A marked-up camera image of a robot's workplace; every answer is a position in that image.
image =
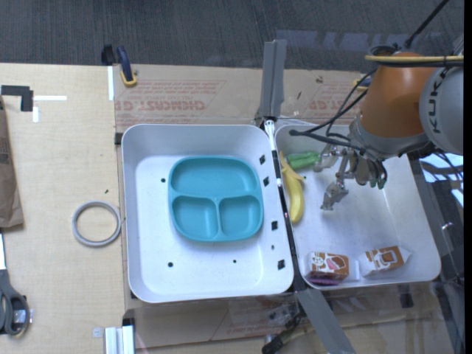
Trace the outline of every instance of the yellow banana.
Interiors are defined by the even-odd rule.
[[[295,172],[287,162],[283,162],[282,157],[280,157],[280,163],[282,164],[283,183],[290,197],[288,214],[290,215],[291,222],[296,223],[302,218],[303,209],[305,208],[302,189],[302,180],[304,178]]]

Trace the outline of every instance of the blue divided plate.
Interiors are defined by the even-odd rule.
[[[191,240],[243,240],[259,231],[263,197],[254,169],[234,156],[191,156],[169,174],[175,228]]]

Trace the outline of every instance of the scissors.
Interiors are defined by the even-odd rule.
[[[17,336],[30,324],[30,308],[26,298],[19,294],[10,284],[3,235],[0,229],[0,333]]]

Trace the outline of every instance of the wooden table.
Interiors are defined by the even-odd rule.
[[[108,69],[0,64],[0,84],[29,86],[36,97],[66,97],[36,100],[39,122],[33,122],[31,112],[20,111],[19,97],[3,97],[25,219],[22,226],[4,230],[7,267],[11,283],[27,296],[33,314],[20,339],[0,336],[0,353],[102,353],[103,339],[95,328],[121,327],[125,312],[122,242],[96,249],[81,245],[72,234],[71,219],[86,201],[119,206]],[[81,232],[95,240],[109,236],[114,225],[101,209],[84,212],[79,224]],[[429,320],[352,326],[346,333],[360,353],[412,348],[432,353],[435,347],[452,353],[440,309],[431,303]],[[253,338],[137,351],[260,353],[262,345],[263,338]],[[315,335],[298,345],[323,351]]]

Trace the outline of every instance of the gray carpet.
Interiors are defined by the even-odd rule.
[[[288,40],[285,67],[366,72],[370,47],[404,41],[442,0],[0,0],[0,62],[101,64],[104,45],[132,63],[261,67],[263,43]],[[413,42],[448,55],[464,32],[450,0]]]

